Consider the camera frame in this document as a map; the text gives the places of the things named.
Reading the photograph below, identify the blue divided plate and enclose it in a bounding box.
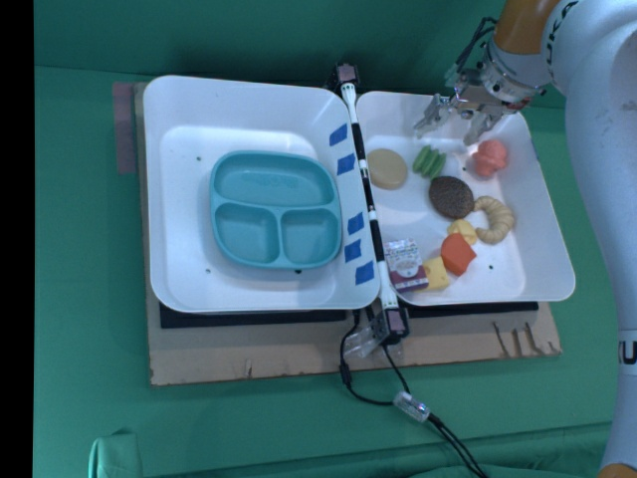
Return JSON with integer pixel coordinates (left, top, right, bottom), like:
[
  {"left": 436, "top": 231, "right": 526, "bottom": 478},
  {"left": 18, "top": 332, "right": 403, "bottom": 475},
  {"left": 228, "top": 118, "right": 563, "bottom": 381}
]
[{"left": 209, "top": 149, "right": 344, "bottom": 271}]

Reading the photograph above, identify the beige round biscuit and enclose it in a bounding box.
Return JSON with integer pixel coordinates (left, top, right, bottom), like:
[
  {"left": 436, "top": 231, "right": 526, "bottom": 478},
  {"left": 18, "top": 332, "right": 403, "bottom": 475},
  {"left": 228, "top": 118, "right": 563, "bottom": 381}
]
[{"left": 366, "top": 147, "right": 409, "bottom": 190}]

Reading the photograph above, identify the black block with wires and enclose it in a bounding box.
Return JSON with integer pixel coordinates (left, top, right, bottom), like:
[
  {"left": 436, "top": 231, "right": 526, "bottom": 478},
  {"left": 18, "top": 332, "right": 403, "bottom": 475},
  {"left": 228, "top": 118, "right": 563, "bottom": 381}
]
[
  {"left": 371, "top": 308, "right": 411, "bottom": 346},
  {"left": 333, "top": 62, "right": 359, "bottom": 87}
]

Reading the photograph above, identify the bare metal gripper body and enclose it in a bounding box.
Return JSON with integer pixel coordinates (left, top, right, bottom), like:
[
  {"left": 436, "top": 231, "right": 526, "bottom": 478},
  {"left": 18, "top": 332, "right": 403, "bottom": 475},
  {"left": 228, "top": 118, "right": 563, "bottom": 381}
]
[{"left": 454, "top": 64, "right": 532, "bottom": 120}]

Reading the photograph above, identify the brown round patty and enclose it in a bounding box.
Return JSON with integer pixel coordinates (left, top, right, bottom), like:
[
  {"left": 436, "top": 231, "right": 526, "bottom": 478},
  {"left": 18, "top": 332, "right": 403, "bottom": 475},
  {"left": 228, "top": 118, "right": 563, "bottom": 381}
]
[{"left": 428, "top": 175, "right": 476, "bottom": 220}]

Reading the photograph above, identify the orange cheese wedge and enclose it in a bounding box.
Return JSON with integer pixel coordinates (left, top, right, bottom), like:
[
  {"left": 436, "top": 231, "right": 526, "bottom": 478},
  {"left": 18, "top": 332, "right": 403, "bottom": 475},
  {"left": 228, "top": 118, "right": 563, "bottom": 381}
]
[{"left": 440, "top": 232, "right": 478, "bottom": 276}]

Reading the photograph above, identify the green pea pod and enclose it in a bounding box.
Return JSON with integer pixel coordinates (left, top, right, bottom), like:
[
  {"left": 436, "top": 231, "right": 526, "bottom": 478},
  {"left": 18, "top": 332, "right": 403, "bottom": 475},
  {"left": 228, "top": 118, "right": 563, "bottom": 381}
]
[{"left": 411, "top": 144, "right": 448, "bottom": 178}]

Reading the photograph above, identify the beige croissant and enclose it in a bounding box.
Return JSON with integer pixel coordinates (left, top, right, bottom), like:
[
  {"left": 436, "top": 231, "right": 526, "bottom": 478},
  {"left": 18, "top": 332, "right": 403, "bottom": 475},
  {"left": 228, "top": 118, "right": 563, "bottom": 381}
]
[{"left": 473, "top": 195, "right": 517, "bottom": 245}]

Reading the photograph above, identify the small yellow cheese piece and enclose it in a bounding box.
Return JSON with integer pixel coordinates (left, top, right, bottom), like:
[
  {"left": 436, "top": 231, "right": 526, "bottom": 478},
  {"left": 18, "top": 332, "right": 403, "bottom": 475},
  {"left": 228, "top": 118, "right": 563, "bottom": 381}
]
[{"left": 446, "top": 218, "right": 479, "bottom": 246}]

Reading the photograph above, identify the black and white thin rod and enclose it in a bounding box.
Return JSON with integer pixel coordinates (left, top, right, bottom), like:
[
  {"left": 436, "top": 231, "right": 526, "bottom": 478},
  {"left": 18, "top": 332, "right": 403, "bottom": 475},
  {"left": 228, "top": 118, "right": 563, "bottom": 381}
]
[{"left": 339, "top": 81, "right": 401, "bottom": 313}]

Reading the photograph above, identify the white plastic tray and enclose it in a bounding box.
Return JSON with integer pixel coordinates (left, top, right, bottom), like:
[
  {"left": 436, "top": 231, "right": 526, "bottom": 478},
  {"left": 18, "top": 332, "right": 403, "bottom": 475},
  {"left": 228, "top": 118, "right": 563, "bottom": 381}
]
[
  {"left": 142, "top": 74, "right": 383, "bottom": 315},
  {"left": 355, "top": 90, "right": 577, "bottom": 308}
]

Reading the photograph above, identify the yellow cheese wedge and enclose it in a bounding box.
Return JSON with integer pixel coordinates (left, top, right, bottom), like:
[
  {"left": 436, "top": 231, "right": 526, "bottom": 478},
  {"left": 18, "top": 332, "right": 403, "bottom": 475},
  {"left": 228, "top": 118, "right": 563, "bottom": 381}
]
[{"left": 420, "top": 255, "right": 451, "bottom": 292}]

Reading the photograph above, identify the small printed carton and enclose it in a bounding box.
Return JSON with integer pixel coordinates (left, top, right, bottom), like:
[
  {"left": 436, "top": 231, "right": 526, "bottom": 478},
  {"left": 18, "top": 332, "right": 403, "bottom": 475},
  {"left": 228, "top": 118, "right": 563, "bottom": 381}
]
[{"left": 382, "top": 237, "right": 430, "bottom": 294}]

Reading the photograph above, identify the brown cardboard board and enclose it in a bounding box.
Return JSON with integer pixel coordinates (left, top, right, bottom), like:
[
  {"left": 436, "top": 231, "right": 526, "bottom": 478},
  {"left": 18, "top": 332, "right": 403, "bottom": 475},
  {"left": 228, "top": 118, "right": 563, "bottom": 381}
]
[{"left": 132, "top": 82, "right": 563, "bottom": 387}]

